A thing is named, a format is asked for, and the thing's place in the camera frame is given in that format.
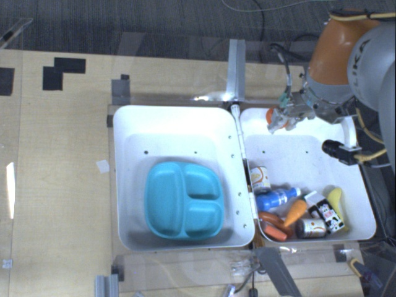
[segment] white plastic tray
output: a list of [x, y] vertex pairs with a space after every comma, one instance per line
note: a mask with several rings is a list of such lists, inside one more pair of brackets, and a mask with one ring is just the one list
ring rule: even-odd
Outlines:
[[[250, 167], [266, 166], [272, 187], [299, 187], [303, 192], [317, 191], [326, 196], [334, 187], [343, 190], [340, 210], [348, 231], [339, 231], [321, 239], [298, 241], [364, 240], [374, 236], [376, 221], [358, 165], [346, 166], [322, 151], [327, 139], [344, 141], [340, 124], [330, 125], [315, 118], [297, 124], [292, 131], [284, 129], [271, 134], [265, 114], [268, 109], [251, 108], [243, 111], [241, 124]], [[290, 205], [273, 211], [281, 217]]]
[[[124, 106], [114, 115], [119, 237], [133, 251], [239, 247], [254, 236], [243, 161], [235, 122], [220, 108]], [[203, 241], [155, 236], [144, 215], [150, 169], [163, 161], [206, 166], [220, 179], [224, 222], [219, 234]]]

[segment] white sticker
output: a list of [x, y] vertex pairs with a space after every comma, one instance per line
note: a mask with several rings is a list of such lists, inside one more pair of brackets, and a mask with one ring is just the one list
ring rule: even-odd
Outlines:
[[11, 269], [12, 268], [12, 259], [2, 260], [2, 267], [4, 269]]
[[109, 163], [106, 160], [97, 161], [97, 167], [101, 174], [108, 173], [110, 171]]

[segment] toy carrot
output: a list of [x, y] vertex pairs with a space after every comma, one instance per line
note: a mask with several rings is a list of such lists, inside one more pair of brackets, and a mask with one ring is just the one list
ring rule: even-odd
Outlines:
[[292, 223], [300, 219], [307, 210], [307, 203], [304, 200], [298, 199], [291, 206], [287, 213], [284, 225], [290, 226]]

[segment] yellow cable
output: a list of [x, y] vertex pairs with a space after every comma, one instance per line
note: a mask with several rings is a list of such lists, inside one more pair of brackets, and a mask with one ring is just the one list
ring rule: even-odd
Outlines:
[[357, 21], [357, 20], [364, 20], [364, 19], [389, 19], [396, 17], [396, 12], [388, 12], [388, 13], [373, 13], [373, 14], [361, 14], [361, 15], [346, 15], [346, 16], [339, 16], [330, 13], [330, 18], [341, 21], [341, 22], [348, 22], [348, 21]]
[[360, 126], [362, 127], [364, 133], [366, 133], [370, 139], [380, 143], [380, 144], [384, 144], [384, 141], [381, 139], [378, 139], [378, 137], [374, 136], [374, 134], [372, 134], [368, 128], [366, 128], [366, 125], [364, 124], [363, 118], [361, 117], [361, 112], [359, 108], [356, 108], [356, 113], [358, 114], [358, 121]]
[[386, 153], [386, 148], [385, 148], [385, 149], [382, 149], [382, 150], [380, 150], [380, 151], [378, 151], [378, 152], [376, 152], [376, 153], [374, 153], [374, 154], [371, 154], [371, 155], [356, 154], [356, 155], [354, 155], [354, 157], [355, 157], [358, 161], [360, 161], [361, 163], [363, 163], [363, 162], [365, 162], [365, 161], [371, 161], [371, 160], [373, 160], [373, 159], [375, 159], [375, 158], [377, 158], [377, 157], [379, 157], [379, 156], [381, 156], [381, 155], [383, 155], [383, 154], [385, 154], [385, 153]]

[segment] can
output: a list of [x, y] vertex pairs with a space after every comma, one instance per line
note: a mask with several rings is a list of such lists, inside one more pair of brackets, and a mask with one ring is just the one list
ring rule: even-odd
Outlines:
[[261, 194], [271, 190], [268, 179], [268, 171], [265, 166], [258, 166], [250, 170], [252, 189], [255, 194]]
[[299, 219], [296, 222], [296, 236], [299, 239], [323, 238], [326, 224], [322, 219]]

